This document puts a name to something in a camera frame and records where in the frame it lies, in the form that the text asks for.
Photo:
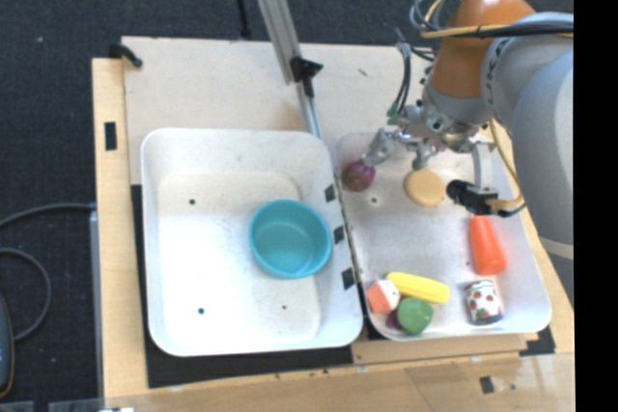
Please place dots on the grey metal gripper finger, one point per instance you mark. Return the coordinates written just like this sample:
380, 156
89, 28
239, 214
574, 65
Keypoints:
381, 149
422, 156

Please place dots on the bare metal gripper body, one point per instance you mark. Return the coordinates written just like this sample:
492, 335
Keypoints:
437, 130

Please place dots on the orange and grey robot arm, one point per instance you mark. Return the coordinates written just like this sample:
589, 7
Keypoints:
536, 101

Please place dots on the beige round biscuit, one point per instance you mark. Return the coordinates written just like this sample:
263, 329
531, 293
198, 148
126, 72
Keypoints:
425, 189

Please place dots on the purple and brown ball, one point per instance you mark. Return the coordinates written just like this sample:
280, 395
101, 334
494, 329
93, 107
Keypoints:
357, 178

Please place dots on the white plastic tray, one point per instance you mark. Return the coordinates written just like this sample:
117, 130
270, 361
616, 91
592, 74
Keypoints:
425, 241
217, 255

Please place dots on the thin black rod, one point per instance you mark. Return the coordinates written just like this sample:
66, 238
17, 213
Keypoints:
348, 236

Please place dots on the orange carrot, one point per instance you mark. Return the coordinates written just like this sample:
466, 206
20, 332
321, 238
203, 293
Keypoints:
486, 246

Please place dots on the blue bowl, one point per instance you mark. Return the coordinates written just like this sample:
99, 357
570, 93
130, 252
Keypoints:
289, 238

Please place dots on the yellow banana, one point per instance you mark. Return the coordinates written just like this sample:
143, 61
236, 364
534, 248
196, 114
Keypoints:
420, 287

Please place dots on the orange and white wedge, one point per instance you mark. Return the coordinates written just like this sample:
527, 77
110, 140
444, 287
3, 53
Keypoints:
381, 296

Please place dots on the white can with strawberry print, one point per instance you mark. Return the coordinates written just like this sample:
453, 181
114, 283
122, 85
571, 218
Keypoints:
484, 302

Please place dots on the green round toy fruit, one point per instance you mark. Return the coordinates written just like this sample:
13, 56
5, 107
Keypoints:
415, 316

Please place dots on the black cylinder on white bracket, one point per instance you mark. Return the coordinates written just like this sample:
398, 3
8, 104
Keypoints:
470, 195

